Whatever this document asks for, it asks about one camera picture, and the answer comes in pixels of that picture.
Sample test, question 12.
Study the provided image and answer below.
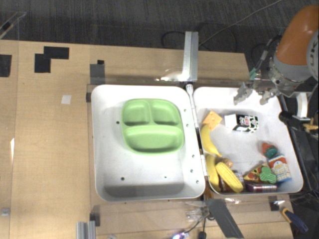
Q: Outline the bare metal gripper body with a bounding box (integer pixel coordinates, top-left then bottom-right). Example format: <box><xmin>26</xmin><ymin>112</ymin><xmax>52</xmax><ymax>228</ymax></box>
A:
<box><xmin>245</xmin><ymin>68</ymin><xmax>300</xmax><ymax>97</ymax></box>

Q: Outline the cow print milk carton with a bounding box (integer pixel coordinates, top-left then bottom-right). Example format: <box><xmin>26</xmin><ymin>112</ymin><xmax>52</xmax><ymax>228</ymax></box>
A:
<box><xmin>224</xmin><ymin>114</ymin><xmax>259</xmax><ymax>134</ymax></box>

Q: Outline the orange cheese wedge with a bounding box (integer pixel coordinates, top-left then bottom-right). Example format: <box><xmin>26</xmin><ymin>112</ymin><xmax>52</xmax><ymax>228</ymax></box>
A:
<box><xmin>201</xmin><ymin>110</ymin><xmax>223</xmax><ymax>130</ymax></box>

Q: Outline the red strawberry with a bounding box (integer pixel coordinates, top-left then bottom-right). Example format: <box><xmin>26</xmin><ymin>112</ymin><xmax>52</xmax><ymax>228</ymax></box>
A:
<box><xmin>261</xmin><ymin>141</ymin><xmax>279</xmax><ymax>159</ymax></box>

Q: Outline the white plastic tray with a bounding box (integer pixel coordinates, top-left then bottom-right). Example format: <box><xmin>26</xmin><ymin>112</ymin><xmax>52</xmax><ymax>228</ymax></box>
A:
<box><xmin>90</xmin><ymin>84</ymin><xmax>206</xmax><ymax>203</ymax></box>
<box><xmin>193</xmin><ymin>86</ymin><xmax>305</xmax><ymax>196</ymax></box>

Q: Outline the yellow banana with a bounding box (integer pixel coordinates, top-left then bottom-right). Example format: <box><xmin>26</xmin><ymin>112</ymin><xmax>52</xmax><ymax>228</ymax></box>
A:
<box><xmin>205</xmin><ymin>154</ymin><xmax>222</xmax><ymax>193</ymax></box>
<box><xmin>200</xmin><ymin>124</ymin><xmax>223</xmax><ymax>158</ymax></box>

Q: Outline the orange and white carton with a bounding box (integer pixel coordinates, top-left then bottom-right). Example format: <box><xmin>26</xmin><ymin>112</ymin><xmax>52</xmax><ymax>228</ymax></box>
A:
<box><xmin>267</xmin><ymin>154</ymin><xmax>293</xmax><ymax>183</ymax></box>

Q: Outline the green broccoli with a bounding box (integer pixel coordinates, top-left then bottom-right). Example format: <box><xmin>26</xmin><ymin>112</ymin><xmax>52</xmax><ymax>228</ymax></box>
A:
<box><xmin>259</xmin><ymin>166</ymin><xmax>278</xmax><ymax>184</ymax></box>

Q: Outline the pizza slice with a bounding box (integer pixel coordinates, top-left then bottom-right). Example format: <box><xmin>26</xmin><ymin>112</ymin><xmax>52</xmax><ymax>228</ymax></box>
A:
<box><xmin>242</xmin><ymin>164</ymin><xmax>265</xmax><ymax>184</ymax></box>

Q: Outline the small grey can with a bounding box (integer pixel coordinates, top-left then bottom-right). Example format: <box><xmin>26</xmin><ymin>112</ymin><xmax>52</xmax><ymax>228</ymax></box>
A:
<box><xmin>233</xmin><ymin>170</ymin><xmax>245</xmax><ymax>184</ymax></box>

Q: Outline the yellow corn cob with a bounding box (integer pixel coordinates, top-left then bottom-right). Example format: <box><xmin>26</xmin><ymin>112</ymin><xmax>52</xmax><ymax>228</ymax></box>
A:
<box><xmin>215</xmin><ymin>161</ymin><xmax>244</xmax><ymax>194</ymax></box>

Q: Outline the purple can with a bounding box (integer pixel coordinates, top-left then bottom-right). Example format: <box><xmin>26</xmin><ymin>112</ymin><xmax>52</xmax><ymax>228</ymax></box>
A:
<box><xmin>245</xmin><ymin>182</ymin><xmax>278</xmax><ymax>193</ymax></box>

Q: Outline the brown bottle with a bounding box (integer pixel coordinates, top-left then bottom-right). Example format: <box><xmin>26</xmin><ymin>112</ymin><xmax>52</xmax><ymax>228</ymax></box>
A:
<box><xmin>218</xmin><ymin>178</ymin><xmax>233</xmax><ymax>193</ymax></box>

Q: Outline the green divided plate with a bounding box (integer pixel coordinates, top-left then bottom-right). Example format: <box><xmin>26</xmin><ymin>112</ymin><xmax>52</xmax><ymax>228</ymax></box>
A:
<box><xmin>121</xmin><ymin>98</ymin><xmax>186</xmax><ymax>155</ymax></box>

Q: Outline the black cylinder on white bracket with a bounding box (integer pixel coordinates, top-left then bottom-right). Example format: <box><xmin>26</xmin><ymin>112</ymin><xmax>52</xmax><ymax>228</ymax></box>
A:
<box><xmin>278</xmin><ymin>93</ymin><xmax>312</xmax><ymax>132</ymax></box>

